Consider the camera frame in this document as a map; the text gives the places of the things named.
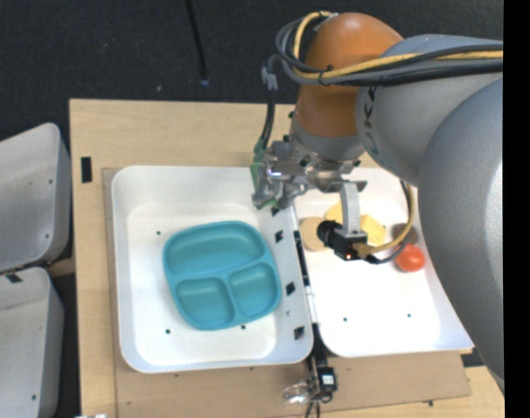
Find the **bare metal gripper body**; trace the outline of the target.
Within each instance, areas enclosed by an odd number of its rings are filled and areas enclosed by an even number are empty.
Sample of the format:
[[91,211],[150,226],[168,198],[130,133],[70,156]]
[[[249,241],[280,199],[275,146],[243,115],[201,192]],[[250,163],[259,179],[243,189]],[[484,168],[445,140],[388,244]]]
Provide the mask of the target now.
[[355,135],[288,135],[267,148],[264,178],[277,193],[304,193],[310,188],[336,192],[364,152],[365,147]]

